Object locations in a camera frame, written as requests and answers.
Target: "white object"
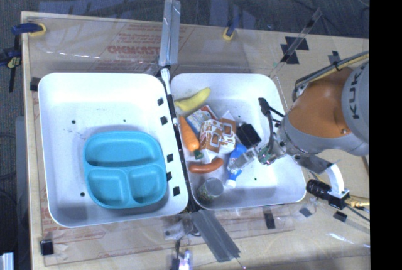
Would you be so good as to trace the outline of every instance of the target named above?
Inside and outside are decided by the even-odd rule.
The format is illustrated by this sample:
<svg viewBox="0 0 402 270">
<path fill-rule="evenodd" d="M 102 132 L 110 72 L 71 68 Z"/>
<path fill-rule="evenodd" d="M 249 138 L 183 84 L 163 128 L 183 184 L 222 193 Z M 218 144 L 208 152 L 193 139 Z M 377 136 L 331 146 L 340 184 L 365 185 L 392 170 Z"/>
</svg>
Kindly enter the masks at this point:
<svg viewBox="0 0 402 270">
<path fill-rule="evenodd" d="M 205 87 L 211 88 L 205 103 L 218 118 L 230 111 L 237 125 L 242 122 L 253 125 L 262 139 L 261 145 L 268 142 L 269 124 L 258 98 L 264 97 L 272 108 L 283 112 L 278 89 L 271 79 L 252 73 L 183 73 L 175 76 L 170 84 L 174 99 L 190 97 Z M 178 107 L 176 112 L 186 114 Z M 193 156 L 186 149 L 183 151 L 189 164 Z M 207 178 L 216 177 L 226 183 L 226 165 L 204 175 L 188 172 L 188 177 L 192 195 L 197 200 L 197 188 Z M 255 159 L 237 177 L 235 188 L 227 187 L 211 204 L 198 203 L 211 210 L 293 203 L 305 196 L 305 186 L 302 168 L 291 157 L 281 158 L 270 166 Z"/>
<path fill-rule="evenodd" d="M 180 213 L 188 193 L 163 84 L 130 73 L 51 73 L 38 87 L 49 212 L 65 227 L 105 224 Z M 85 140 L 104 131 L 147 132 L 161 145 L 164 198 L 152 206 L 110 210 L 88 195 L 82 164 Z"/>
</svg>

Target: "blue plate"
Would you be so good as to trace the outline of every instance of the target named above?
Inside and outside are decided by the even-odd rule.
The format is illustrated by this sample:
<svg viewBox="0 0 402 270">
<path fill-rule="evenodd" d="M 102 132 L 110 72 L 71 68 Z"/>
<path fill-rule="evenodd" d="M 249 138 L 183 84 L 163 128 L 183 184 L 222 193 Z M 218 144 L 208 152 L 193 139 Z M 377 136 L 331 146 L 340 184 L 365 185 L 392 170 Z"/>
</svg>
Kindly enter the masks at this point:
<svg viewBox="0 0 402 270">
<path fill-rule="evenodd" d="M 105 208 L 143 207 L 166 193 L 161 146 L 145 132 L 111 131 L 88 138 L 84 174 L 89 195 Z"/>
</svg>

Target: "toy sausage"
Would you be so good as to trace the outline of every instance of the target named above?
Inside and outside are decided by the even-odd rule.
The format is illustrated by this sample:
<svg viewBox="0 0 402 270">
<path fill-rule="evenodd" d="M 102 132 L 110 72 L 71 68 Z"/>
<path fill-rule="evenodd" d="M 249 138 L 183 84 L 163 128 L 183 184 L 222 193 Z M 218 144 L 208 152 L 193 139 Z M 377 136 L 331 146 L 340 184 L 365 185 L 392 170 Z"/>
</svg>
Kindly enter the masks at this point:
<svg viewBox="0 0 402 270">
<path fill-rule="evenodd" d="M 220 157 L 214 158 L 209 164 L 195 164 L 192 163 L 188 170 L 192 173 L 204 174 L 217 170 L 224 164 L 224 160 Z"/>
</svg>

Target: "white bottle cap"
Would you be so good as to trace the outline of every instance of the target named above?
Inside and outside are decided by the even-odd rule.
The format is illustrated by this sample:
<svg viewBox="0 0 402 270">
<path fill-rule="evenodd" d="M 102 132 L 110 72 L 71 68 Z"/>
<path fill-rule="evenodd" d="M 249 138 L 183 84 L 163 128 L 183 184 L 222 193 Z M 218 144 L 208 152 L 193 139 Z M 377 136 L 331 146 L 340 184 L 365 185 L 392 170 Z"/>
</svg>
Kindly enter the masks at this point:
<svg viewBox="0 0 402 270">
<path fill-rule="evenodd" d="M 236 187 L 236 181 L 235 180 L 231 180 L 230 178 L 228 178 L 226 180 L 226 184 L 227 187 L 229 188 L 235 188 Z"/>
</svg>

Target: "toy banana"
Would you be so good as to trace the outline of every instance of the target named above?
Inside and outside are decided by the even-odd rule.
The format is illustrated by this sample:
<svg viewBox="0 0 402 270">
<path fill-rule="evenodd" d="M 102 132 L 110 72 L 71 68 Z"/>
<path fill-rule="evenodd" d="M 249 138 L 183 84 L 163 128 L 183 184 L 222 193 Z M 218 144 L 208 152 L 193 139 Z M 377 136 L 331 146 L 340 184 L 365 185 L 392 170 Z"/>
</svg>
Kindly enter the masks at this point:
<svg viewBox="0 0 402 270">
<path fill-rule="evenodd" d="M 191 111 L 205 102 L 210 93 L 211 89 L 206 87 L 189 98 L 175 101 L 175 105 L 183 111 Z"/>
</svg>

